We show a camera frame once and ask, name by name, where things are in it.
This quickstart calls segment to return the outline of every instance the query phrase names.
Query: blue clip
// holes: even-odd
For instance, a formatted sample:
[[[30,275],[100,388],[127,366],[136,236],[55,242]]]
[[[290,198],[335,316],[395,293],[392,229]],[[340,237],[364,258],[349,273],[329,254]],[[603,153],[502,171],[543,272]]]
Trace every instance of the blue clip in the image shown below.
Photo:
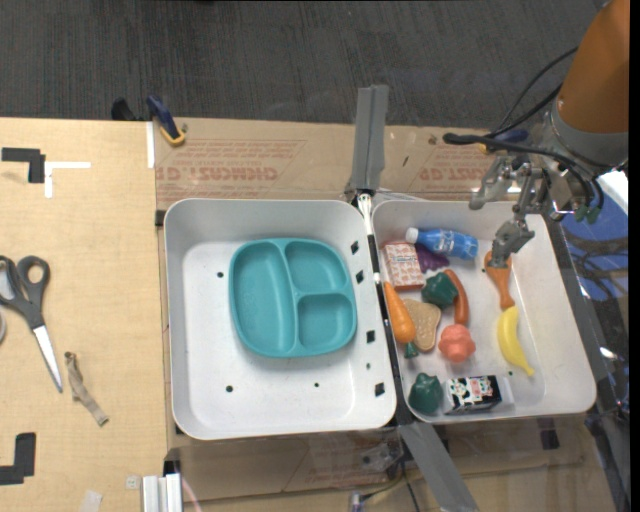
[[[169,112],[169,109],[164,106],[162,100],[153,94],[147,96],[147,105],[151,115],[158,118],[160,121],[160,133],[167,139],[167,142],[172,146],[179,146],[184,143],[184,132],[176,126],[176,123]]]
[[[503,142],[511,142],[517,144],[518,142],[524,142],[529,137],[527,130],[509,130],[499,135],[496,135],[495,140],[501,140]]]

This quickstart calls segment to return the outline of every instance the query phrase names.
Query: gray strap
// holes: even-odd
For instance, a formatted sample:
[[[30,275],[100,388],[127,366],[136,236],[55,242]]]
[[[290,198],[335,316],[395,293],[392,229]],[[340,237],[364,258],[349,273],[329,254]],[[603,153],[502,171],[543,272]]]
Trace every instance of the gray strap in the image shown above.
[[[358,89],[356,135],[349,186],[375,191],[384,170],[384,127],[389,105],[389,86]]]
[[[71,385],[71,396],[74,400],[82,402],[82,405],[93,414],[99,426],[104,425],[109,421],[109,417],[100,409],[100,406],[82,383],[83,377],[78,368],[78,358],[73,352],[66,352],[64,357],[67,364],[67,373],[69,374],[69,384]]]
[[[443,512],[477,512],[478,506],[438,433],[428,423],[398,427],[413,459],[425,477]]]

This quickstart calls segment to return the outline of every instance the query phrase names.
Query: green pepper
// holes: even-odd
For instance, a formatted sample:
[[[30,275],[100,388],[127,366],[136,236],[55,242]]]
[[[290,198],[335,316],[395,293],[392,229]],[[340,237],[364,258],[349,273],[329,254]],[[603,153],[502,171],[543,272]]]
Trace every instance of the green pepper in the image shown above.
[[[437,376],[419,373],[416,381],[411,386],[409,393],[409,405],[416,411],[431,414],[440,405],[444,393]]]
[[[444,309],[453,304],[453,300],[458,296],[458,289],[447,274],[438,272],[435,276],[427,279],[421,294],[424,302],[435,304],[440,309]]]

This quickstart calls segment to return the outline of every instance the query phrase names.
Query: yellow banana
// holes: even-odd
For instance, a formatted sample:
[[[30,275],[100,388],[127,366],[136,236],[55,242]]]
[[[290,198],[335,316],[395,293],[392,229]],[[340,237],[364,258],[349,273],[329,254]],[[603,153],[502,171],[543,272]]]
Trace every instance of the yellow banana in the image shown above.
[[[498,344],[504,358],[511,364],[522,368],[531,377],[534,370],[529,366],[518,340],[518,316],[517,306],[511,306],[500,314],[498,319]]]

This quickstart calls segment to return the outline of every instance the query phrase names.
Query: scissor blade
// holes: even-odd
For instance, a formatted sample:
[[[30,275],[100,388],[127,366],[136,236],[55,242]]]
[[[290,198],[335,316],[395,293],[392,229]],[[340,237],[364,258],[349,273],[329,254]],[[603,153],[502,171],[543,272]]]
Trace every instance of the scissor blade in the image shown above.
[[[42,352],[42,357],[44,357],[44,360],[47,363],[47,368],[49,369],[51,378],[53,379],[54,384],[58,388],[58,391],[62,393],[62,379],[60,378],[60,370],[58,369],[56,356],[53,353],[53,345],[51,344],[51,339],[49,338],[49,333],[47,332],[47,328],[46,326],[41,325],[40,327],[36,327],[33,330],[33,333],[36,335],[36,338],[38,339],[40,352]]]

